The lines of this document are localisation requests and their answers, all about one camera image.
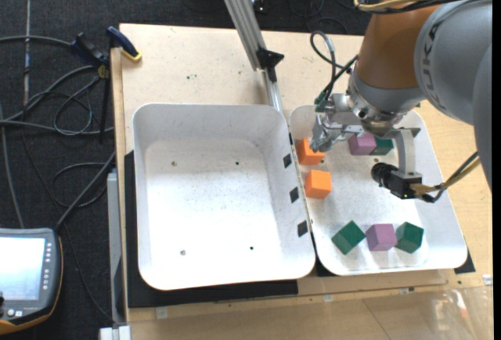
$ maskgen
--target purple cube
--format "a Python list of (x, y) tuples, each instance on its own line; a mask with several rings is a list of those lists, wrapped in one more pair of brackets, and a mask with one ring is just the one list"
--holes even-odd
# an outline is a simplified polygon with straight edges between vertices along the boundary
[(350, 154), (352, 155), (369, 155), (377, 146), (376, 139), (368, 132), (364, 136), (351, 136), (348, 140), (348, 145), (350, 146)]
[(366, 231), (370, 251), (387, 251), (397, 244), (395, 229), (390, 223), (373, 224)]

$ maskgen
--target aluminum rod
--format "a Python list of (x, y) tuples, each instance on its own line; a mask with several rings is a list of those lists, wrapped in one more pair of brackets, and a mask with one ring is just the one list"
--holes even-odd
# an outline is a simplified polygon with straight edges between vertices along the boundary
[[(266, 44), (262, 37), (254, 10), (252, 9), (252, 0), (225, 0), (225, 4), (235, 24), (238, 35), (240, 36), (250, 65), (254, 70), (261, 69), (257, 51), (259, 49), (266, 49)], [(269, 80), (266, 70), (263, 72), (263, 78), (265, 80), (269, 103), (282, 113), (283, 108), (278, 85), (276, 82), (271, 82)]]

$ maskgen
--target clamp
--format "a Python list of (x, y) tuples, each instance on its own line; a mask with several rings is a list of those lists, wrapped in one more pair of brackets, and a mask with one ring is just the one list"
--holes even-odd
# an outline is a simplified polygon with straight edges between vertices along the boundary
[[(122, 54), (131, 61), (137, 63), (142, 53), (115, 27), (106, 29), (106, 36), (110, 38), (110, 48), (121, 47)], [(96, 68), (100, 78), (105, 79), (103, 105), (101, 109), (101, 127), (99, 130), (99, 143), (103, 143), (108, 99), (110, 98), (110, 56), (101, 52), (92, 44), (83, 32), (77, 35), (71, 42), (71, 52), (83, 63), (91, 64)]]

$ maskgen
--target cube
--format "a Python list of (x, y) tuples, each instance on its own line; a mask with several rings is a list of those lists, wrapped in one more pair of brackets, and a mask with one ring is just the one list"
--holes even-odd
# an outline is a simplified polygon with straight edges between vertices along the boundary
[(332, 191), (332, 177), (329, 172), (311, 170), (305, 179), (307, 197), (325, 199)]
[(352, 155), (370, 155), (377, 146), (374, 136), (367, 132), (364, 136), (351, 136), (348, 145)]
[(300, 165), (317, 165), (326, 156), (323, 152), (313, 152), (308, 138), (297, 143), (296, 154)]
[(366, 231), (370, 251), (387, 251), (397, 244), (395, 229), (390, 223), (373, 224)]
[(332, 238), (332, 242), (339, 250), (346, 255), (354, 247), (356, 247), (360, 241), (366, 238), (363, 231), (356, 225), (353, 220), (351, 220), (346, 226), (339, 230)]
[(376, 148), (370, 153), (371, 155), (384, 156), (393, 149), (393, 141), (391, 139), (374, 138), (376, 140)]
[(412, 254), (423, 241), (424, 229), (412, 223), (405, 222), (396, 230), (397, 244), (395, 248)]

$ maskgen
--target green cube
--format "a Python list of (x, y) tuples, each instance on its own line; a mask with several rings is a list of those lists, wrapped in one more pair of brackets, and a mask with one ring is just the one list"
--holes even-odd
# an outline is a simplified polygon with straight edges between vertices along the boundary
[(376, 148), (370, 153), (371, 155), (374, 156), (384, 156), (387, 155), (390, 150), (393, 149), (393, 140), (392, 139), (381, 139), (377, 138), (376, 139)]
[(397, 235), (397, 244), (395, 248), (412, 254), (423, 242), (424, 229), (405, 222), (395, 231)]
[(339, 230), (331, 240), (346, 255), (364, 238), (366, 238), (365, 233), (352, 220)]

